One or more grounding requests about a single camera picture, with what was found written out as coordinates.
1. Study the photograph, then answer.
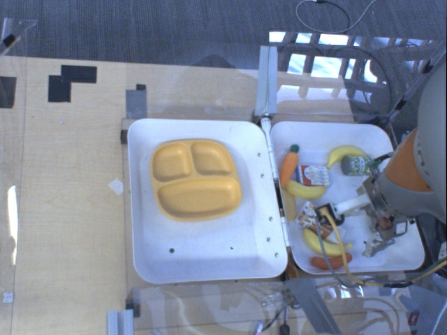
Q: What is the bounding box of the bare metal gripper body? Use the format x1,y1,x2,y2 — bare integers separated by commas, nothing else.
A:
362,177,396,240

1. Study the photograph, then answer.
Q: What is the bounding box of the green and white can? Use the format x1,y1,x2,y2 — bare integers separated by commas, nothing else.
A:
340,154,373,177

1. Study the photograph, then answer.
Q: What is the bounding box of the red sausage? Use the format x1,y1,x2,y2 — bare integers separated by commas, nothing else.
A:
310,252,353,271

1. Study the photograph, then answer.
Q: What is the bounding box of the yellow banana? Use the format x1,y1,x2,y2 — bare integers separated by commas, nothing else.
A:
284,179,327,200
326,145,368,170
302,226,354,258

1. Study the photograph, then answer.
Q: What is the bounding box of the white red yellow carton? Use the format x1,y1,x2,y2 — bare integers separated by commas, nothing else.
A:
295,164,331,187

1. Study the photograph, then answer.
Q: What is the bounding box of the orange and white carton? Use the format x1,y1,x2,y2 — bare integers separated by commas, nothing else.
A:
295,200,335,241

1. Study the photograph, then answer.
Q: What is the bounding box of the white plastic tray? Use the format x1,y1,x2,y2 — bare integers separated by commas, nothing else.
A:
270,120,427,276
126,118,289,285

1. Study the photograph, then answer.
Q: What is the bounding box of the pale yellow oblong toy food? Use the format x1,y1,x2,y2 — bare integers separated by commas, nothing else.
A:
281,186,298,223

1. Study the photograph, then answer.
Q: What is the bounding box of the orange carrot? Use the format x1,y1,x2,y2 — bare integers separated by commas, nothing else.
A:
279,144,301,188

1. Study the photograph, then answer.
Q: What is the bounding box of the yellow divided plate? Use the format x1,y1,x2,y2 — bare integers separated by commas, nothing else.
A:
149,138,243,223

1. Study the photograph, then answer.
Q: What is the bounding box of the black cylinder on white bracket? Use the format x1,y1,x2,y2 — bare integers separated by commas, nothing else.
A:
315,193,372,229

